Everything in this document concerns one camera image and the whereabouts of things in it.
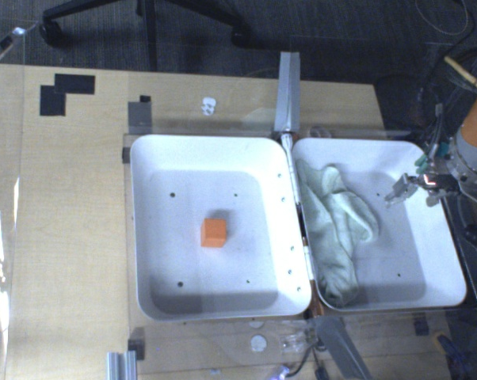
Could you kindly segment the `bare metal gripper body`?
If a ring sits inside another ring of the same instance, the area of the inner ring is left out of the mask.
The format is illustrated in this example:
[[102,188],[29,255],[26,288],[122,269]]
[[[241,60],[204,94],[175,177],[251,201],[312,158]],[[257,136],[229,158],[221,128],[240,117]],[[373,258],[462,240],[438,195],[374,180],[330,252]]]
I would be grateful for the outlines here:
[[436,198],[462,195],[477,203],[477,171],[453,161],[417,167],[417,182]]

